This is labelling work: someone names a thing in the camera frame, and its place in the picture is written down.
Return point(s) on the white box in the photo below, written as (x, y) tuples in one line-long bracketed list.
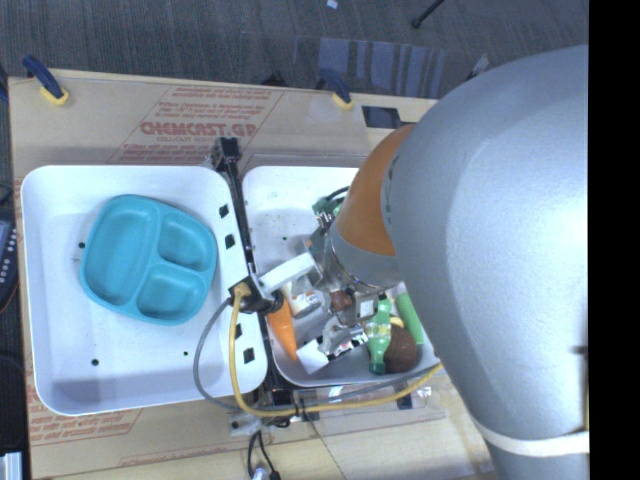
[(312, 358)]

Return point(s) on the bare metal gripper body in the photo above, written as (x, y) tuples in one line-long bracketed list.
[(350, 273)]

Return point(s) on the yellow banana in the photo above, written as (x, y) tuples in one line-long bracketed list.
[(396, 321)]

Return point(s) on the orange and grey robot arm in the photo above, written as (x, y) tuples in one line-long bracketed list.
[(490, 248)]

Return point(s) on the white plastic tray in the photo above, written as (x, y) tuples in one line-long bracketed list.
[(280, 208), (55, 268)]

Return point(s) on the green cylinder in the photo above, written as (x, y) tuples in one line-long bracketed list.
[(412, 318)]

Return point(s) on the shiny silver packet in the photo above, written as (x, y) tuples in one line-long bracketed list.
[(350, 347)]

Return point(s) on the blue divided plate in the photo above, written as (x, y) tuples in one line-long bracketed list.
[(145, 258)]

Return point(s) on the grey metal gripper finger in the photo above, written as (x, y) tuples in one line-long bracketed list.
[(336, 335)]

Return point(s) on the brown round ball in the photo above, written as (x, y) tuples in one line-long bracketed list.
[(402, 350)]

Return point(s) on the orange carrot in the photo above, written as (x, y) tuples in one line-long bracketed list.
[(284, 330)]

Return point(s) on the green plastic bottle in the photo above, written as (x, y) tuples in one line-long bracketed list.
[(378, 340)]

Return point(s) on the black cylinder on white bracket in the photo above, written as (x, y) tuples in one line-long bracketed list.
[(287, 273)]

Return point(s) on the brown cardboard board, red print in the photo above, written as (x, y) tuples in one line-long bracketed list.
[(150, 118)]

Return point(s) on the white bottle with orange label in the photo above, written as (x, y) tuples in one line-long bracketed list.
[(305, 303)]

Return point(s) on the thin black rod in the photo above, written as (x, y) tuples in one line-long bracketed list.
[(241, 218)]

